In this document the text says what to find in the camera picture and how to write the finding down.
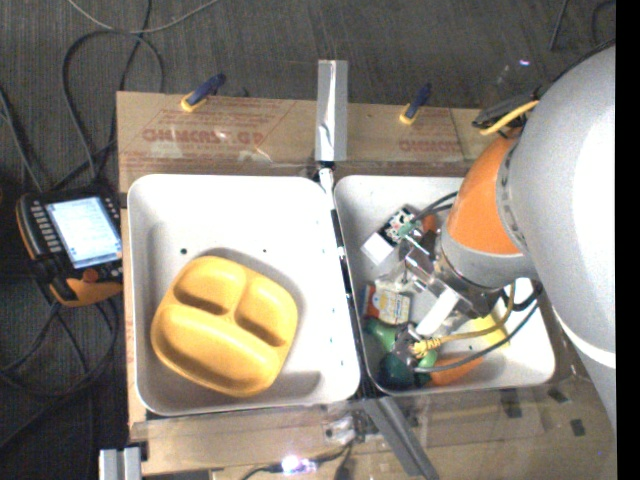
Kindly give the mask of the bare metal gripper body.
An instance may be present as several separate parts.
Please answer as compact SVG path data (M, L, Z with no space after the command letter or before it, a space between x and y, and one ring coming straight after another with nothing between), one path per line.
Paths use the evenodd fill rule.
M400 241L401 257L418 286L435 298L434 306L467 318L487 316L500 299L499 288L484 288L464 278L449 263L434 231L412 231Z

